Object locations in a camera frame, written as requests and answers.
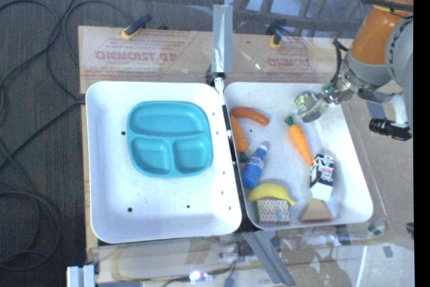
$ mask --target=toy milk carton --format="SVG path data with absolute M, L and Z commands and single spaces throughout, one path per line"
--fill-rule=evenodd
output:
M 319 200 L 329 201 L 333 189 L 333 158 L 317 154 L 310 168 L 310 191 Z

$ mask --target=toy carrot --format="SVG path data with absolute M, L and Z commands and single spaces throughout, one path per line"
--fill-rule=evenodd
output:
M 231 114 L 235 118 L 249 118 L 250 120 L 260 123 L 262 126 L 267 126 L 269 124 L 269 118 L 260 114 L 257 110 L 251 108 L 233 108 Z
M 239 160 L 242 163 L 248 161 L 247 154 L 245 151 L 248 149 L 248 142 L 243 134 L 242 128 L 239 126 L 234 115 L 230 115 L 231 130 L 233 132 L 233 140 L 236 150 L 239 152 Z
M 303 130 L 301 127 L 299 127 L 299 125 L 293 123 L 293 118 L 291 116 L 288 116 L 284 122 L 290 126 L 288 134 L 290 135 L 294 146 L 306 160 L 307 164 L 312 165 L 312 156 L 310 155 L 308 141 L 306 140 Z

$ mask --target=clamp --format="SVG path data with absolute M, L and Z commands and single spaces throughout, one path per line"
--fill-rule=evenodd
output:
M 132 37 L 135 37 L 139 32 L 139 29 L 145 28 L 146 24 L 152 20 L 151 15 L 143 15 L 138 20 L 136 20 L 131 26 L 128 26 L 124 30 L 122 30 L 121 35 L 125 40 L 129 40 Z
M 281 38 L 284 34 L 290 35 L 284 27 L 287 21 L 285 19 L 275 19 L 266 31 L 266 35 L 271 35 L 270 46 L 273 49 L 278 49 L 281 46 Z

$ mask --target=blue plate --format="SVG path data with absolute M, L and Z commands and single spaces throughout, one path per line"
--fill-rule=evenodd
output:
M 148 176 L 198 175 L 212 162 L 209 121 L 193 103 L 139 103 L 128 115 L 127 136 L 134 166 Z

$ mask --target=small box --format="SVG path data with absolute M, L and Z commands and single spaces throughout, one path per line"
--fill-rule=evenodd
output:
M 290 210 L 287 200 L 263 198 L 255 201 L 257 222 L 260 224 L 288 224 Z
M 333 190 L 333 158 L 317 154 L 310 168 L 310 191 L 319 200 L 329 201 Z

